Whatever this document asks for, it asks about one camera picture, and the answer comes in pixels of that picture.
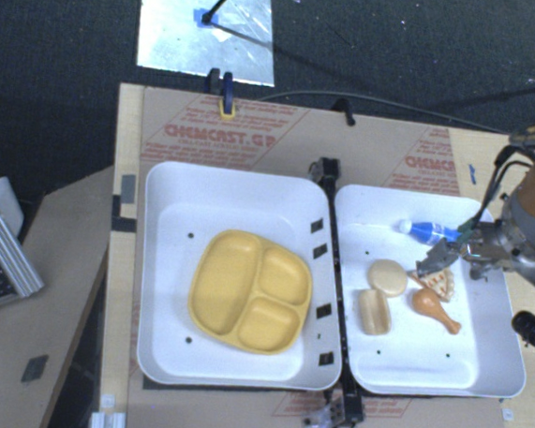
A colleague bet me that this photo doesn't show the yellow divided plate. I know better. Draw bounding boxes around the yellow divided plate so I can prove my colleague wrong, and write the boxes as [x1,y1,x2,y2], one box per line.
[182,225,319,360]

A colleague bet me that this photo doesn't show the blue bottle white cap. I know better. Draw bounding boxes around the blue bottle white cap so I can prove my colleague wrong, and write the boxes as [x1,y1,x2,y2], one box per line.
[395,217,465,250]

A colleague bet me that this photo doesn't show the beige hot dog bun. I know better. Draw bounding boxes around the beige hot dog bun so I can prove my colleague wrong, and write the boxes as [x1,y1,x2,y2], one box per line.
[354,287,395,338]

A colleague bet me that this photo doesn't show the white plastic tray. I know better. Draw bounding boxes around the white plastic tray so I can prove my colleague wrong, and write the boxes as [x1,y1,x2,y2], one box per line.
[315,182,535,409]
[126,158,362,402]

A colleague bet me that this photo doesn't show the beige round bun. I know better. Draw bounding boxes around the beige round bun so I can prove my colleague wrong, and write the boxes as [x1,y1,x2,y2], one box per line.
[365,257,410,300]

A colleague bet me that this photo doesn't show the brown cardboard board red print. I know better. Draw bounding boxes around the brown cardboard board red print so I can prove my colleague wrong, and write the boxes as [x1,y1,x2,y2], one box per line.
[110,84,535,428]

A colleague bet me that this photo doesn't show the brown chicken drumstick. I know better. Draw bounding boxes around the brown chicken drumstick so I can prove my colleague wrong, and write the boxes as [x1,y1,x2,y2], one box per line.
[408,286,467,337]

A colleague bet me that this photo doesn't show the black cylinder on white bracket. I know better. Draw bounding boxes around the black cylinder on white bracket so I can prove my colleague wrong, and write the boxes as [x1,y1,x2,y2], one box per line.
[507,308,535,363]

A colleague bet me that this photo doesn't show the orange pizza slice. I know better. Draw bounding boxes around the orange pizza slice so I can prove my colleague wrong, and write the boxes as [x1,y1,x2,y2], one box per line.
[404,262,458,304]

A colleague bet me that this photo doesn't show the thin black rod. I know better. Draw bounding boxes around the thin black rod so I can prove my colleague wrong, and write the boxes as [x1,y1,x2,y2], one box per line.
[305,178,376,399]

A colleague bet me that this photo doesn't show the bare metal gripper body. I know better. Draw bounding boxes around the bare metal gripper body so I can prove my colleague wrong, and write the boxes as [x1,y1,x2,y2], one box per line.
[454,215,527,287]

